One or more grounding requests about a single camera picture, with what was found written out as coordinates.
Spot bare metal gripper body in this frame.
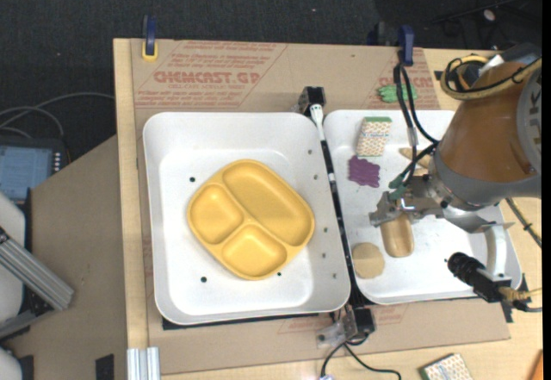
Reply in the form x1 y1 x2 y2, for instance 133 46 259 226
399 174 458 219

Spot tan bread loaf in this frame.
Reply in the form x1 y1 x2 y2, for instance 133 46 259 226
379 214 416 259

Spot purple grapes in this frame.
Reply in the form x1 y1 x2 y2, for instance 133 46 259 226
347 154 382 190

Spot tan round biscuit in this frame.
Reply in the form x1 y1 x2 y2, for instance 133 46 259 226
350 241 387 280

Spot white plastic tray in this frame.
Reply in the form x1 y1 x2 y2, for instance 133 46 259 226
322 109 524 307
141 110 352 327

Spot thin black and white rod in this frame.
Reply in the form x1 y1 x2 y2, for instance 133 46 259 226
309 103 359 311

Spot green grapes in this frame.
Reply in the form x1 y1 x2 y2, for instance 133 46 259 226
376 82 419 104

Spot yellow divided plate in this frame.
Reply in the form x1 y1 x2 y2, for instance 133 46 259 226
186 159 317 282

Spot brown cardboard board red print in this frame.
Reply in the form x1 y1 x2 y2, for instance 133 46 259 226
128 39 513 376

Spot black cylinder on white bracket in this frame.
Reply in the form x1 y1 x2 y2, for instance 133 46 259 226
443 205 516 304

